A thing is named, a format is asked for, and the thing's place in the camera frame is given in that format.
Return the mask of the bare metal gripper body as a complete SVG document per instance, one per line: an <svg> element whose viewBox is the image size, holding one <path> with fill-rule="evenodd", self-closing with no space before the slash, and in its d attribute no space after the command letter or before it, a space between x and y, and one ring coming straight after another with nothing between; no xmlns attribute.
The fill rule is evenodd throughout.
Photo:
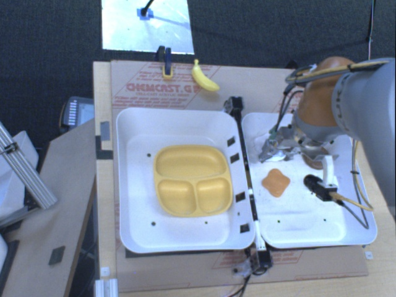
<svg viewBox="0 0 396 297"><path fill-rule="evenodd" d="M328 155L323 142L310 139L307 135L291 124L280 127L277 132L271 131L268 139L278 153L268 161L282 161L280 150L294 150L295 157L301 157L304 163L315 170L322 170L322 158Z"/></svg>

